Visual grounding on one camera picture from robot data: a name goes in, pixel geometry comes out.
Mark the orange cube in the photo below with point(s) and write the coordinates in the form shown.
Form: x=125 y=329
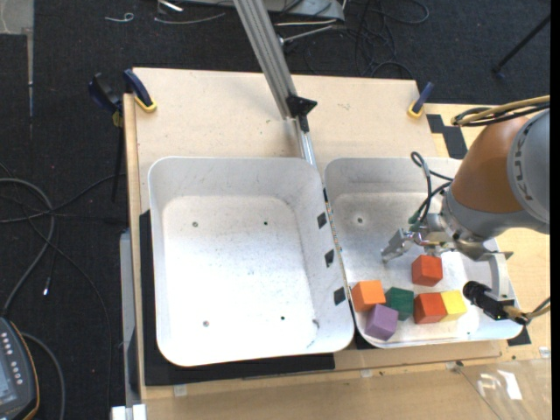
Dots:
x=367 y=296

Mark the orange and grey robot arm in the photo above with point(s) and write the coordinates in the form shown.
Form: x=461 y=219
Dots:
x=490 y=182

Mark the purple cube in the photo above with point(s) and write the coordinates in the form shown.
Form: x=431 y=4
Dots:
x=380 y=322

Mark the green cube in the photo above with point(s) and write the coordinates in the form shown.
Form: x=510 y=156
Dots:
x=400 y=302

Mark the yellow cube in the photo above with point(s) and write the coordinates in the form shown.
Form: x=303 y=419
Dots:
x=454 y=304

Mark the black cylinder on white bracket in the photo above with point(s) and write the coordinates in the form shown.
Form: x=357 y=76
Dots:
x=499 y=274

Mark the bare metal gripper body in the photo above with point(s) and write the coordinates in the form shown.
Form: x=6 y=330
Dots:
x=437 y=228

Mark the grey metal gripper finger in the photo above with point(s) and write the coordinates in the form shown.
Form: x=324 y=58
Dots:
x=432 y=249
x=396 y=247

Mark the red cube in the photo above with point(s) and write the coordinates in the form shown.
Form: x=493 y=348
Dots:
x=426 y=270
x=429 y=309

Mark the white plastic tray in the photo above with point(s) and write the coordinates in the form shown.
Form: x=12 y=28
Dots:
x=236 y=269
x=372 y=208

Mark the pale wood board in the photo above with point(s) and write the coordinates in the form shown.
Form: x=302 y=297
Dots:
x=219 y=116

